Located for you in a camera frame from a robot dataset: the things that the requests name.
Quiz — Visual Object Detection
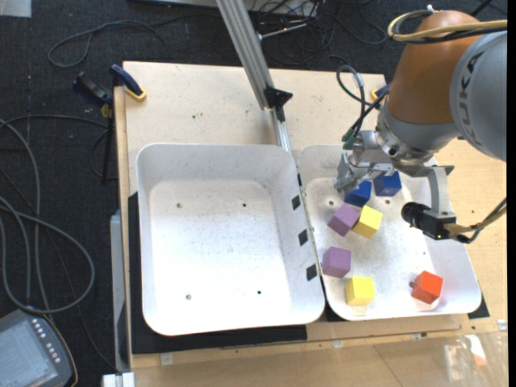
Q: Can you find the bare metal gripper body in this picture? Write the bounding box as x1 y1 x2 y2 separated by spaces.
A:
348 130 409 173

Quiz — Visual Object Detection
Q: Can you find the blue cube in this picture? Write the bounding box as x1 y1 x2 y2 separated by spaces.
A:
372 170 403 198
343 180 373 208

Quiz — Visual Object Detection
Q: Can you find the purple cube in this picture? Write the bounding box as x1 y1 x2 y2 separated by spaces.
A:
327 202 361 238
321 246 352 279

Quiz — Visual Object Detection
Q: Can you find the yellow cube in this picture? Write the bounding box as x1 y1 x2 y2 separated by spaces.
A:
352 205 384 239
343 275 377 307

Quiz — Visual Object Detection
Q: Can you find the white plastic tray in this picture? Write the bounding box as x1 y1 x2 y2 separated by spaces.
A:
297 144 483 323
135 142 327 337

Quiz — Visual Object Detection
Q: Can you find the orange cube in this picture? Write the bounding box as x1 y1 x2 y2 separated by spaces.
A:
410 270 444 306

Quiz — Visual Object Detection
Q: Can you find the pale wood board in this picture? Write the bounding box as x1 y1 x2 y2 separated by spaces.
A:
114 60 508 368

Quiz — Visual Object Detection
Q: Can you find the black cylinder on white bracket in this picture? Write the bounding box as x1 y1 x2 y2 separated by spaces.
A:
397 160 459 242

